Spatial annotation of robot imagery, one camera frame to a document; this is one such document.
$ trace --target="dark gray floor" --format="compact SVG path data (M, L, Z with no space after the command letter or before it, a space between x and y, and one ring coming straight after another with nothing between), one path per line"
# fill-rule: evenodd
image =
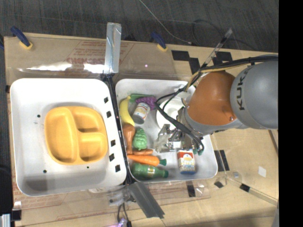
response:
M0 0L0 33L24 32L106 37L107 22L122 25L122 38L148 42L151 32L168 44L214 47L232 28L225 48L278 52L279 0ZM3 169L10 167L4 53L0 51L0 192L10 191ZM11 196L0 196L0 215L10 209Z

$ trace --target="white sticker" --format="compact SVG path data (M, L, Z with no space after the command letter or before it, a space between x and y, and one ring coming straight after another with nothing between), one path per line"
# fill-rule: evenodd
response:
M259 166L259 170L258 170L259 175L266 177L266 169L264 169L263 167Z

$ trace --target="green toy vegetable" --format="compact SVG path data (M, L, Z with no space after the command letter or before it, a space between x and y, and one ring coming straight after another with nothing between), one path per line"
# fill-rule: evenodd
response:
M133 147L138 150L147 148L147 137L143 129L137 129L133 138Z

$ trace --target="toy banana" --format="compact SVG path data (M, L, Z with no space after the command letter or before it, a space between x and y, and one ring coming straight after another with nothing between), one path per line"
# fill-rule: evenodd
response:
M130 96L127 96L127 98L120 103L120 116L122 123L129 123L134 126L134 121L128 112L128 102L130 98Z

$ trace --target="white wire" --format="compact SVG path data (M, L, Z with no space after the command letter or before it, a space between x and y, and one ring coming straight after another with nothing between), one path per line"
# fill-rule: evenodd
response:
M172 34L172 33L171 33L171 32L170 32L170 31L169 31L169 30L160 22L160 20L153 14L153 12L145 5L144 2L142 2L141 0L138 0L138 1L141 2L141 3L143 4L143 6L146 7L146 9L150 12L150 14L153 15L153 17L158 21L158 23L162 25L162 27L166 30L167 33L169 33L172 37L174 37L174 38L176 38L176 39L178 39L178 40L180 40L180 41L183 41L183 42L185 42L185 43L191 44L191 42L189 42L189 41L182 40L182 39L180 39L180 38L174 36L174 35L173 35L173 34Z

